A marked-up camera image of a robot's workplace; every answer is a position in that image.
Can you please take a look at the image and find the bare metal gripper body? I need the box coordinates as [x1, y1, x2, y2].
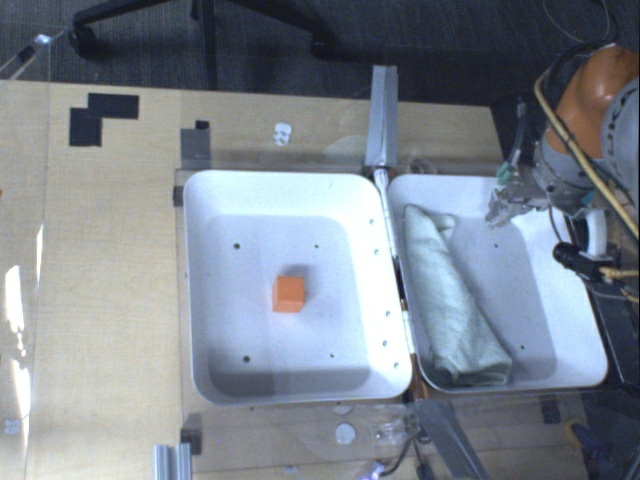
[499, 169, 552, 215]

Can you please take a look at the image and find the pale green rolled towel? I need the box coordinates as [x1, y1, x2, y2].
[402, 203, 514, 389]

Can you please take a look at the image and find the white plastic tray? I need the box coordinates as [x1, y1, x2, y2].
[387, 173, 610, 395]
[182, 169, 414, 408]

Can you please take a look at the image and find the orange cube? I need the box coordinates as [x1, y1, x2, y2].
[271, 274, 307, 314]

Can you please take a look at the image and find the black office chair base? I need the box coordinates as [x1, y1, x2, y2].
[67, 0, 354, 90]

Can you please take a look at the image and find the black cylinder on white bracket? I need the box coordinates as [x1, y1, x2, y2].
[552, 207, 615, 283]

